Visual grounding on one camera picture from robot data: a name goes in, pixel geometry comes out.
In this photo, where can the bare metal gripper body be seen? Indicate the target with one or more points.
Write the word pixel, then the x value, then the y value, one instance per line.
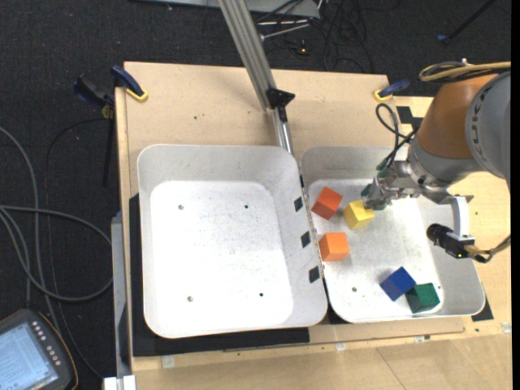
pixel 400 183

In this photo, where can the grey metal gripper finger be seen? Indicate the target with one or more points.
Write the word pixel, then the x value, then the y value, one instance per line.
pixel 382 203
pixel 367 196

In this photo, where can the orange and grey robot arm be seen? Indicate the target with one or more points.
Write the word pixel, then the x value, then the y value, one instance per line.
pixel 451 124

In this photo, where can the yellow cube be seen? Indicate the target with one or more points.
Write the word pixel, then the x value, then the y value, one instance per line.
pixel 357 217

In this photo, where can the dark orange cube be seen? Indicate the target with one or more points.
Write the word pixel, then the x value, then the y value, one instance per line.
pixel 326 203

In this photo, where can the white plastic tray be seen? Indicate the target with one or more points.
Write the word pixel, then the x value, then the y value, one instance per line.
pixel 378 254
pixel 219 250

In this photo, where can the light orange cube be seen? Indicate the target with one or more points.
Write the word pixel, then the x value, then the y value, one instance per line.
pixel 334 247

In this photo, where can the blue cube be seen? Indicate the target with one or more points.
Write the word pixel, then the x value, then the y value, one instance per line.
pixel 396 283

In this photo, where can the green cube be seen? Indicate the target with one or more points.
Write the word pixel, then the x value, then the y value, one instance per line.
pixel 423 298

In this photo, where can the pale wood board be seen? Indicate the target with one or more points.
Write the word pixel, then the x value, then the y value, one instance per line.
pixel 211 108

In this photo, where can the black cylinder on white bracket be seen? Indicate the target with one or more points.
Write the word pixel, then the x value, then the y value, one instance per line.
pixel 447 238

